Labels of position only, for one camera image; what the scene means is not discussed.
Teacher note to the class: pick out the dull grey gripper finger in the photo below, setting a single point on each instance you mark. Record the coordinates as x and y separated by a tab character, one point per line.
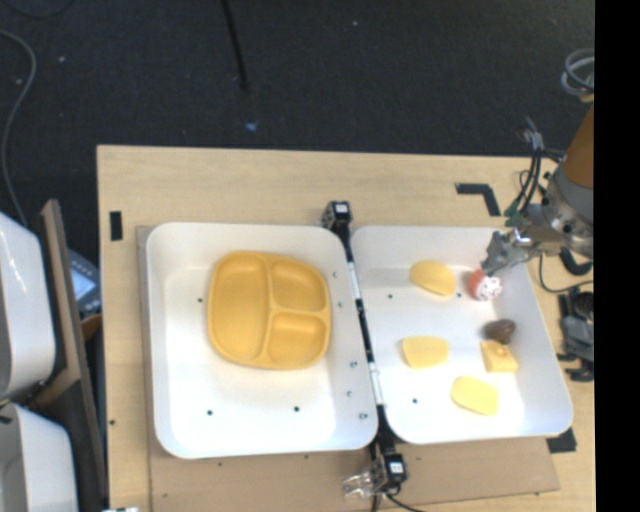
504	265
490	257

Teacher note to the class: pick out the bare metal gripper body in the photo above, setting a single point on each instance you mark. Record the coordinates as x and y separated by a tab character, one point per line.
545	234

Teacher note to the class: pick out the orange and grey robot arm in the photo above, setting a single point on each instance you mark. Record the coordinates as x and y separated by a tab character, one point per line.
580	150

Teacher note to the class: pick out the red and white sausage piece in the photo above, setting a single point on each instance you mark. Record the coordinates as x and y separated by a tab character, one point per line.
482	287

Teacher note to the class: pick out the yellow oval crisp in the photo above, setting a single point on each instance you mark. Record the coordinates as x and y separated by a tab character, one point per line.
475	396
433	277
425	352

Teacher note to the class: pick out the brown rounded lump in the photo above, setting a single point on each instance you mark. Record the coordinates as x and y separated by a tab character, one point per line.
500	331

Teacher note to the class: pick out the white plastic tray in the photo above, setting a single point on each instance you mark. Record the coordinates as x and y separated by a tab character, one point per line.
450	315
260	410

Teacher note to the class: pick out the yellow cheese wedge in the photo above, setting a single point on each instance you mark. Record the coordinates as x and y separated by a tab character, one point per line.
499	357

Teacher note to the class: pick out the thin black and white rod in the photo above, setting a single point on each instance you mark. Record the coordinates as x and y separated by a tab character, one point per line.
366	332

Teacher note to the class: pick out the yellow divided plate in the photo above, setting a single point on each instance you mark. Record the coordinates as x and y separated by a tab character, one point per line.
240	310

